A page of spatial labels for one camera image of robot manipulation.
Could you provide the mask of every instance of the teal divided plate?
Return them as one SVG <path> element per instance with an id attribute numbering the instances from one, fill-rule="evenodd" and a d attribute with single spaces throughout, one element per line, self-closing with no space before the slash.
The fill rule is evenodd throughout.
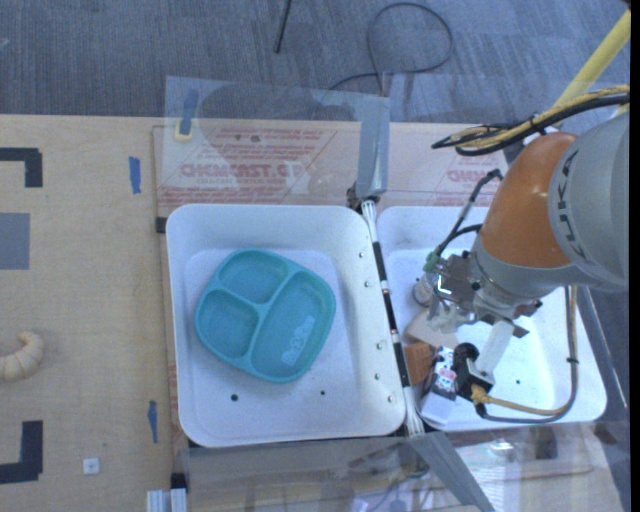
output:
<path id="1" fill-rule="evenodd" d="M 196 309 L 200 341 L 227 363 L 261 379 L 301 377 L 333 323 L 329 285 L 297 263 L 262 249 L 241 249 L 216 269 Z"/>

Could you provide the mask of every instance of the blue tape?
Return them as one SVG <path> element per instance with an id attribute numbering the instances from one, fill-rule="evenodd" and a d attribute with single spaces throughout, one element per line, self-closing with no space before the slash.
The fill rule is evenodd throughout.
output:
<path id="1" fill-rule="evenodd" d="M 191 133 L 191 121 L 196 116 L 198 108 L 199 95 L 196 89 L 190 89 L 184 100 L 182 109 L 182 119 L 180 120 L 180 135 L 189 135 Z"/>
<path id="2" fill-rule="evenodd" d="M 153 435 L 153 442 L 158 442 L 158 410 L 155 400 L 149 401 L 149 409 L 147 410 L 147 418 L 149 418 L 149 426 Z"/>
<path id="3" fill-rule="evenodd" d="M 140 159 L 133 156 L 129 157 L 129 179 L 131 180 L 131 190 L 133 190 L 133 193 L 142 193 L 142 190 L 140 190 L 140 183 L 142 182 L 142 177 L 140 176 Z"/>

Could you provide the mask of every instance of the cable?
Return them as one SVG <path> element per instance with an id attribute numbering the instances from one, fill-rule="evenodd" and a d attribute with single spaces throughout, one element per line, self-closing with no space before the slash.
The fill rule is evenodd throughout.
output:
<path id="1" fill-rule="evenodd" d="M 444 241 L 438 244 L 438 246 L 427 256 L 427 263 L 425 264 L 425 267 L 424 267 L 425 272 L 433 271 L 433 268 L 440 260 L 440 257 L 442 256 L 443 251 L 452 240 L 454 240 L 455 238 L 458 238 L 461 235 L 469 233 L 471 231 L 480 231 L 482 224 L 474 224 L 472 226 L 469 226 L 463 229 L 460 229 L 460 226 L 466 219 L 469 211 L 471 210 L 471 207 L 473 206 L 473 203 L 475 203 L 476 198 L 480 194 L 482 187 L 484 187 L 487 183 L 489 183 L 494 178 L 498 178 L 500 181 L 502 181 L 503 176 L 502 176 L 502 173 L 500 172 L 500 169 L 496 168 L 493 171 L 489 171 L 484 177 L 478 180 L 475 188 L 473 189 L 473 191 L 471 192 L 471 195 L 469 196 L 469 199 L 467 200 L 466 204 L 463 206 L 462 210 L 460 211 L 460 214 L 458 215 L 458 220 L 456 221 L 454 226 L 451 228 L 451 231 L 449 232 L 447 237 L 444 239 Z"/>
<path id="2" fill-rule="evenodd" d="M 421 68 L 405 69 L 405 70 L 383 70 L 383 71 L 380 70 L 380 68 L 378 66 L 378 63 L 376 62 L 375 54 L 374 54 L 373 47 L 372 47 L 372 44 L 371 44 L 372 34 L 373 34 L 374 29 L 376 27 L 376 24 L 380 20 L 381 16 L 385 12 L 387 12 L 387 11 L 389 11 L 391 9 L 395 9 L 397 7 L 415 7 L 416 9 L 420 9 L 420 10 L 422 10 L 424 12 L 429 13 L 436 20 L 438 20 L 438 22 L 442 25 L 442 27 L 444 28 L 444 30 L 445 30 L 445 32 L 447 34 L 447 41 L 449 43 L 447 51 L 446 51 L 444 57 L 442 57 L 435 64 L 431 64 L 429 66 L 425 66 L 425 67 L 421 67 Z M 374 16 L 374 18 L 371 21 L 371 23 L 369 23 L 369 26 L 367 28 L 366 40 L 367 40 L 367 52 L 369 54 L 369 59 L 371 60 L 371 64 L 373 65 L 373 71 L 372 72 L 367 72 L 367 73 L 359 73 L 359 74 L 356 74 L 356 75 L 351 75 L 351 76 L 348 76 L 346 78 L 343 78 L 342 80 L 339 80 L 338 82 L 333 84 L 331 87 L 329 87 L 328 90 L 333 91 L 333 90 L 337 89 L 338 87 L 340 87 L 341 85 L 344 85 L 345 83 L 350 82 L 352 80 L 357 80 L 357 79 L 360 79 L 360 78 L 373 78 L 373 77 L 375 77 L 377 79 L 377 81 L 378 81 L 378 88 L 380 90 L 380 93 L 383 94 L 384 93 L 384 88 L 383 88 L 383 85 L 382 85 L 382 77 L 384 75 L 394 75 L 394 74 L 397 74 L 397 73 L 400 73 L 400 74 L 419 74 L 419 73 L 426 73 L 427 71 L 433 71 L 434 69 L 442 66 L 445 62 L 447 62 L 449 60 L 449 58 L 451 57 L 451 54 L 453 53 L 453 35 L 451 33 L 451 29 L 449 28 L 449 25 L 447 24 L 447 22 L 444 21 L 442 16 L 440 16 L 434 10 L 430 9 L 429 7 L 426 7 L 424 5 L 417 4 L 417 3 L 414 3 L 414 2 L 398 2 L 398 3 L 387 5 L 386 7 L 383 7 L 382 9 L 380 9 L 376 13 L 376 15 Z"/>
<path id="3" fill-rule="evenodd" d="M 605 69 L 611 64 L 615 56 L 622 50 L 631 37 L 631 4 L 611 31 L 602 40 L 598 48 L 593 52 L 589 60 L 578 71 L 578 74 L 567 86 L 564 92 L 554 103 L 560 105 L 568 99 L 575 98 L 594 83 Z"/>
<path id="4" fill-rule="evenodd" d="M 611 105 L 625 105 L 631 101 L 631 87 L 622 84 L 577 96 L 562 105 L 557 105 L 542 114 L 534 115 L 514 126 L 481 125 L 467 128 L 434 144 L 433 149 L 453 146 L 463 156 L 480 156 L 503 149 L 567 117 Z"/>
<path id="5" fill-rule="evenodd" d="M 393 488 L 396 487 L 398 485 L 398 481 L 396 481 L 395 483 L 389 485 L 389 487 L 387 487 L 386 492 L 384 493 L 384 496 L 382 497 L 382 499 L 376 504 L 374 505 L 372 508 L 369 509 L 369 512 L 375 512 L 376 510 L 378 510 L 382 504 L 387 501 L 387 498 L 389 497 L 389 494 L 391 494 L 391 492 L 393 491 Z"/>
<path id="6" fill-rule="evenodd" d="M 481 388 L 480 386 L 472 385 L 472 389 L 474 390 L 471 399 L 473 400 L 476 406 L 476 412 L 478 415 L 486 420 L 490 421 L 500 421 L 503 423 L 550 423 L 552 421 L 559 420 L 562 418 L 569 409 L 573 406 L 573 403 L 576 399 L 576 394 L 578 392 L 578 347 L 577 347 L 577 334 L 576 334 L 576 310 L 577 310 L 577 288 L 576 286 L 565 286 L 565 307 L 566 307 L 566 315 L 567 315 L 567 337 L 569 343 L 569 357 L 567 358 L 567 362 L 571 365 L 571 392 L 569 394 L 569 399 L 567 402 L 556 409 L 537 409 L 534 407 L 528 407 L 525 405 L 517 404 L 515 402 L 509 402 L 507 400 L 501 400 L 499 398 L 494 398 L 487 394 L 487 392 Z M 495 405 L 500 405 L 502 407 L 507 407 L 509 409 L 515 409 L 522 412 L 527 412 L 530 414 L 537 414 L 539 416 L 549 416 L 548 418 L 542 419 L 525 419 L 525 418 L 508 418 L 508 417 L 500 417 L 493 416 L 487 413 L 487 408 L 485 404 L 491 403 Z"/>

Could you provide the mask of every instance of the transparent plastic sheet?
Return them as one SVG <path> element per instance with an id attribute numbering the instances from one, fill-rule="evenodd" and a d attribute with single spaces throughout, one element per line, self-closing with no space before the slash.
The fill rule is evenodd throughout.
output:
<path id="1" fill-rule="evenodd" d="M 154 134 L 158 214 L 194 202 L 343 205 L 360 167 L 388 161 L 388 130 L 381 97 L 170 77 Z"/>
<path id="2" fill-rule="evenodd" d="M 496 512 L 619 512 L 599 430 L 583 423 L 448 437 Z M 191 448 L 181 455 L 193 511 L 482 510 L 457 498 L 437 466 L 403 438 Z"/>

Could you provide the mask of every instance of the small white object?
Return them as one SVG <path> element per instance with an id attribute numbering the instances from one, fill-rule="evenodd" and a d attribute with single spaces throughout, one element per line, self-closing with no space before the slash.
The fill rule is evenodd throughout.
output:
<path id="1" fill-rule="evenodd" d="M 100 459 L 84 459 L 82 461 L 82 468 L 85 475 L 97 475 L 100 473 Z"/>
<path id="2" fill-rule="evenodd" d="M 187 490 L 148 491 L 147 512 L 187 512 Z"/>
<path id="3" fill-rule="evenodd" d="M 420 403 L 420 415 L 436 425 L 445 425 L 456 401 L 453 366 L 453 350 L 440 347 L 436 355 L 438 361 L 434 368 L 433 384 Z"/>
<path id="4" fill-rule="evenodd" d="M 367 510 L 369 510 L 369 503 L 360 498 L 353 498 L 349 512 L 367 512 Z"/>
<path id="5" fill-rule="evenodd" d="M 440 310 L 433 318 L 427 319 L 427 325 L 436 332 L 442 334 L 451 334 L 456 332 L 460 324 L 466 323 L 467 316 L 462 313 L 458 308 L 450 307 L 444 309 L 440 305 Z"/>
<path id="6" fill-rule="evenodd" d="M 514 325 L 510 322 L 499 321 L 491 328 L 480 356 L 476 360 L 476 368 L 479 372 L 493 373 L 507 349 Z"/>
<path id="7" fill-rule="evenodd" d="M 171 512 L 187 512 L 186 489 L 171 489 Z"/>
<path id="8" fill-rule="evenodd" d="M 420 279 L 413 287 L 413 298 L 421 306 L 429 306 L 433 297 L 433 285 L 429 282 L 429 276 L 423 272 Z"/>
<path id="9" fill-rule="evenodd" d="M 546 133 L 553 133 L 553 132 L 557 132 L 559 131 L 555 126 L 547 126 L 544 131 Z M 528 137 L 525 137 L 524 140 L 522 141 L 522 143 L 526 146 L 527 144 L 529 144 L 531 141 L 537 139 L 538 137 L 540 137 L 539 133 L 532 133 L 531 135 L 529 135 Z"/>

